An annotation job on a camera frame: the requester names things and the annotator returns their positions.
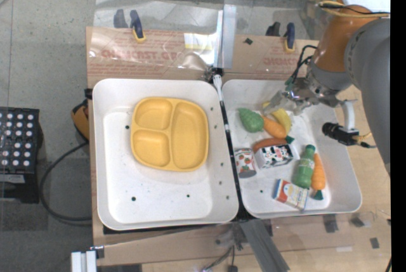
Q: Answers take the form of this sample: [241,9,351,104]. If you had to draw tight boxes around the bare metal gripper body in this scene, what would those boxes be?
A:
[284,76,343,108]

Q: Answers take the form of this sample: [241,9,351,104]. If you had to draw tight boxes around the yellow banana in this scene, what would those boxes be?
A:
[262,101,292,135]

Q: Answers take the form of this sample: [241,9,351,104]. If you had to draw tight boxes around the orange carrot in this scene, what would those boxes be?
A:
[261,115,296,145]
[310,152,327,202]

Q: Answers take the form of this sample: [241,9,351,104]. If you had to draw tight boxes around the green grapes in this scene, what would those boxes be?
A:
[237,107,265,134]

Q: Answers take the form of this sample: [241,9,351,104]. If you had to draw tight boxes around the orange-brown sausage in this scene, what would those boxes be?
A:
[252,137,288,154]

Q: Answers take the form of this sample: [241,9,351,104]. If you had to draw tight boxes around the cow print milk carton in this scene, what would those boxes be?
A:
[254,143,301,170]

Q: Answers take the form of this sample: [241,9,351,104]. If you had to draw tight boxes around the green plastic bottle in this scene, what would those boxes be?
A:
[291,144,317,190]

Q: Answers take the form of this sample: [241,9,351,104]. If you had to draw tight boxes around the white can strawberry print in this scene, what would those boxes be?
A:
[233,147,258,179]

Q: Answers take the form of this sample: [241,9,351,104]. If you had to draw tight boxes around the white plastic tray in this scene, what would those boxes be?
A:
[91,78,240,231]
[221,79,363,219]

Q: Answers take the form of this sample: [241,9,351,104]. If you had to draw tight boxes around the orange and white carton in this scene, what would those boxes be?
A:
[272,178,310,212]

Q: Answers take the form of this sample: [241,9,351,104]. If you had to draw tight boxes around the yellow divided plate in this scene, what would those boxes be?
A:
[129,96,210,173]

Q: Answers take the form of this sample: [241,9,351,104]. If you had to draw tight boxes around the brown cardboard board red print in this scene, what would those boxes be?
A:
[85,25,391,267]

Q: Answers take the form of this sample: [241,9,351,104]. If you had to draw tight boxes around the black board with white dots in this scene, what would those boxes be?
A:
[0,106,44,204]

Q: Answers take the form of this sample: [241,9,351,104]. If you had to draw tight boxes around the black cylinder on white bracket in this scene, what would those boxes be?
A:
[321,99,361,146]

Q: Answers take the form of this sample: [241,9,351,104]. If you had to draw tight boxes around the black block with thin wires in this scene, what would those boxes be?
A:
[204,66,225,80]

